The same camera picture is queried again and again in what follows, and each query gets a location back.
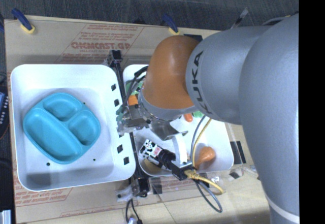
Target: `yellow clamp tip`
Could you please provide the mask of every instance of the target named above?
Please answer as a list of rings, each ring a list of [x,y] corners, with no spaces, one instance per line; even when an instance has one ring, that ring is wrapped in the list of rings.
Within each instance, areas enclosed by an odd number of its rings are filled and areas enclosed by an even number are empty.
[[[32,34],[35,31],[35,26],[31,25],[31,29],[28,30],[25,26],[23,26],[22,24],[20,25],[20,28],[22,28],[26,33],[28,34]]]
[[[180,30],[178,30],[178,32],[175,32],[173,29],[171,29],[170,27],[168,28],[168,31],[173,34],[173,35],[179,35],[180,34]]]

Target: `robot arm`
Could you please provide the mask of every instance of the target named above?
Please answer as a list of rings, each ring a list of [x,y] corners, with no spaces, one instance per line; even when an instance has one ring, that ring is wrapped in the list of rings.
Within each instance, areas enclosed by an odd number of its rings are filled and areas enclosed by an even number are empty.
[[[194,110],[242,124],[272,223],[300,221],[298,21],[294,15],[273,26],[239,27],[199,44],[169,37],[157,47],[139,95],[153,125]]]

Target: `yellow cable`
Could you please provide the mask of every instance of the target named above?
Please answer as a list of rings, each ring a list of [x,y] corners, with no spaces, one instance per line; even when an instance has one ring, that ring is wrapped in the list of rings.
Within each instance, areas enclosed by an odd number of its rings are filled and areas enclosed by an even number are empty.
[[[208,178],[205,178],[205,177],[197,174],[195,171],[186,170],[184,173],[186,174],[186,176],[188,178],[191,178],[191,179],[194,179],[194,180],[204,181],[204,182],[212,185],[213,187],[217,188],[220,191],[220,194],[224,193],[223,189],[218,184],[214,183],[213,181],[209,180]]]
[[[193,167],[195,167],[195,151],[196,151],[196,148],[197,148],[197,144],[203,134],[203,132],[205,131],[205,129],[208,127],[208,125],[210,124],[211,122],[211,118],[209,119],[209,121],[205,124],[205,126],[203,127],[203,129],[201,130],[198,138],[196,139],[195,143],[194,143],[194,146],[193,146],[193,155],[192,155],[192,164],[193,164]]]

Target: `blue plate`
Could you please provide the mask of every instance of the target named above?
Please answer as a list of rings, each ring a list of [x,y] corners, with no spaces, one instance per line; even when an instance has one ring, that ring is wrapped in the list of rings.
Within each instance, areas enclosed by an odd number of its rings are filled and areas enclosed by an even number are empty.
[[[34,146],[59,164],[80,158],[101,133],[101,125],[90,109],[67,93],[52,94],[33,106],[23,128]]]

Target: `white tray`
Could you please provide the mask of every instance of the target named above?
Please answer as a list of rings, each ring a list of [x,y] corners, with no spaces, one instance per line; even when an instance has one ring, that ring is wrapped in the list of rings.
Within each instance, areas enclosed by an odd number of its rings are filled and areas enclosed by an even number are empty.
[[[119,137],[116,130],[119,105],[115,103],[121,104],[121,96],[112,69],[103,65],[21,65],[11,74],[11,89],[18,178],[24,187],[42,191],[125,180],[133,175],[136,163],[129,134]],[[37,150],[22,125],[31,107],[56,92],[85,102],[101,124],[95,144],[67,165],[57,164]]]
[[[126,67],[123,71],[124,85],[126,81],[132,80],[134,77],[134,73],[141,69],[143,66],[144,65],[130,65]],[[193,121],[189,123],[183,117],[181,117],[180,119],[176,119],[171,122],[171,126],[174,127],[177,131],[188,131],[188,133],[184,136],[188,154],[190,154],[191,142],[194,131],[200,120],[200,118],[193,118]],[[201,124],[197,136],[199,135],[201,129],[204,127],[205,123],[208,120],[209,119],[206,118]],[[164,149],[167,149],[171,152],[175,152],[172,140],[162,141],[150,129],[143,128],[141,130],[134,131],[134,136],[136,141],[137,152],[141,149],[146,139],[153,141]],[[233,166],[234,155],[230,146],[230,141],[225,128],[225,124],[223,122],[219,122],[216,120],[211,121],[209,126],[202,134],[200,142],[197,145],[196,159],[199,158],[200,148],[202,148],[203,146],[211,146],[216,153],[216,158],[211,162],[201,164],[200,169],[198,170],[199,173],[224,171],[228,170]],[[139,163],[142,170],[149,176],[160,177],[172,175],[170,171],[160,169],[154,164],[150,163],[148,160],[143,159],[142,157],[139,157]]]

